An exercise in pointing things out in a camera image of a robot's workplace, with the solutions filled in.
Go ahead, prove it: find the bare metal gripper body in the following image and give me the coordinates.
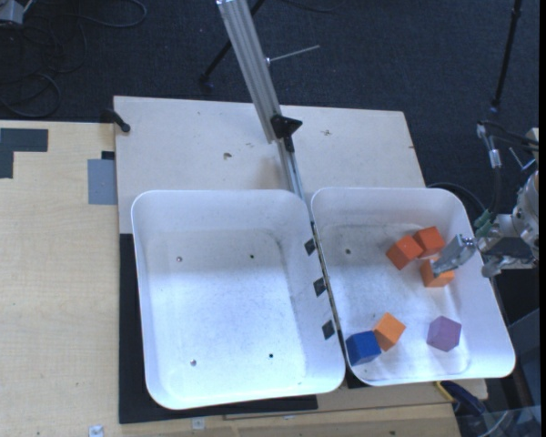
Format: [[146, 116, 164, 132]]
[[477, 211, 541, 270]]

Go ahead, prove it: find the orange cube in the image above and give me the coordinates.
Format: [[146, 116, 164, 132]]
[[372, 311, 407, 352], [420, 257, 456, 289], [412, 226, 446, 259], [385, 234, 424, 271]]

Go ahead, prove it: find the purple cube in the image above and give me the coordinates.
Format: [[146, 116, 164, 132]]
[[426, 315, 462, 352]]

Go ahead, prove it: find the white plastic tray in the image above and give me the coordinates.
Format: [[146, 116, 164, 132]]
[[309, 186, 517, 387], [130, 188, 347, 412]]

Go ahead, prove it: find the blue cube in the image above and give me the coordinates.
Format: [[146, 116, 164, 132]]
[[344, 330, 382, 367]]

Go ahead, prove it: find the pale wood board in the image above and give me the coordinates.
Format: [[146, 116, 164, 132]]
[[112, 96, 489, 412]]

